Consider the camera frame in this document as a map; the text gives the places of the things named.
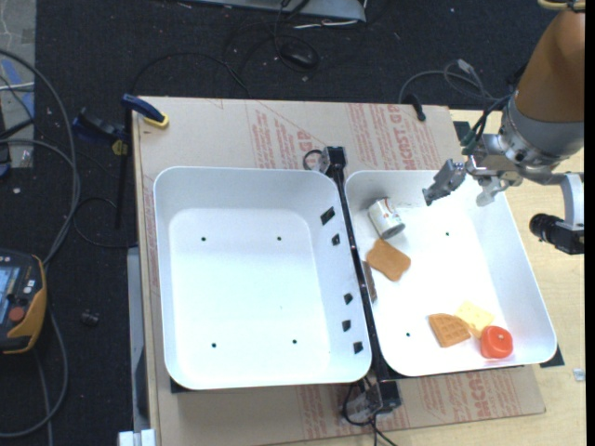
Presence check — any thin black rod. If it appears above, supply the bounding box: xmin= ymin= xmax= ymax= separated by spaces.
xmin=330 ymin=164 xmax=390 ymax=384

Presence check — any black cylinder on white bracket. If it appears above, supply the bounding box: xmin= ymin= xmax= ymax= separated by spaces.
xmin=528 ymin=172 xmax=585 ymax=256

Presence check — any red-orange round tomato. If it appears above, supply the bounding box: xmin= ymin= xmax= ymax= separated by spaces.
xmin=480 ymin=325 xmax=514 ymax=360

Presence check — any brown cardboard board red print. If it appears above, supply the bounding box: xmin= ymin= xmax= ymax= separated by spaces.
xmin=137 ymin=95 xmax=548 ymax=443

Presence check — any white plastic tray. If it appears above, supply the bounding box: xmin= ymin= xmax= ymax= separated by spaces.
xmin=344 ymin=168 xmax=559 ymax=378
xmin=152 ymin=165 xmax=374 ymax=391

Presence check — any black block with thin wires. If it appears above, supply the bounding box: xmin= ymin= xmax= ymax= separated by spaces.
xmin=346 ymin=378 xmax=403 ymax=423
xmin=317 ymin=145 xmax=348 ymax=175

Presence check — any yellow cheese slice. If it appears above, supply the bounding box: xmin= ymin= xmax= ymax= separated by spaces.
xmin=454 ymin=300 xmax=496 ymax=339

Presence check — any white can with red print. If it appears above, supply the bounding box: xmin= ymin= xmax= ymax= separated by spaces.
xmin=367 ymin=196 xmax=406 ymax=240

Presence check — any brown toast slice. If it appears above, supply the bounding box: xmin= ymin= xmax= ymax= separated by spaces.
xmin=365 ymin=238 xmax=412 ymax=282

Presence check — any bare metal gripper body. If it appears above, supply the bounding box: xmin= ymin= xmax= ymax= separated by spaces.
xmin=464 ymin=132 xmax=555 ymax=183

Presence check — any orange waffle piece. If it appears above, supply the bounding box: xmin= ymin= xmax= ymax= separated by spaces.
xmin=428 ymin=312 xmax=472 ymax=348

